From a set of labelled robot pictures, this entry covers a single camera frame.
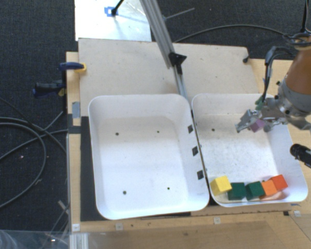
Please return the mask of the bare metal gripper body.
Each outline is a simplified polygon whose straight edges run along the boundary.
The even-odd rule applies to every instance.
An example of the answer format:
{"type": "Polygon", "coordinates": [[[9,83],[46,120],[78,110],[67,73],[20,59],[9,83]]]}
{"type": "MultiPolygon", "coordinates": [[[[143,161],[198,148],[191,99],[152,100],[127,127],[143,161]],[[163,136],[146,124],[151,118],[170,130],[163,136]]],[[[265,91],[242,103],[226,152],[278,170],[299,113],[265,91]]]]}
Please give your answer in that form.
{"type": "Polygon", "coordinates": [[[285,118],[288,124],[293,125],[299,130],[310,130],[311,123],[306,120],[310,113],[304,112],[295,107],[287,98],[276,95],[275,97],[265,98],[259,103],[261,120],[272,118],[285,118]]]}

